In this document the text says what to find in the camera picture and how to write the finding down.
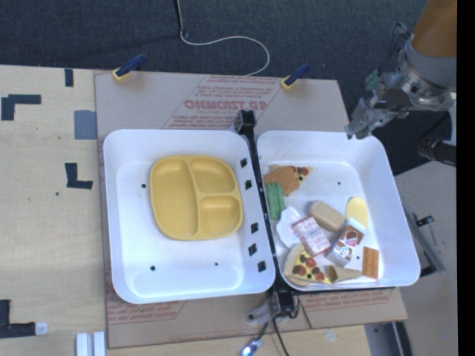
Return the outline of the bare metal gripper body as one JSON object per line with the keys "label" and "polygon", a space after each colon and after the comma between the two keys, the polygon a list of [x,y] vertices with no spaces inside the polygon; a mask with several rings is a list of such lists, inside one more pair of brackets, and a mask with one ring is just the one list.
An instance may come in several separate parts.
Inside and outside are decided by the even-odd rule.
{"label": "bare metal gripper body", "polygon": [[413,71],[367,77],[373,92],[370,107],[404,117],[408,111],[447,111],[455,102],[455,88],[435,85]]}

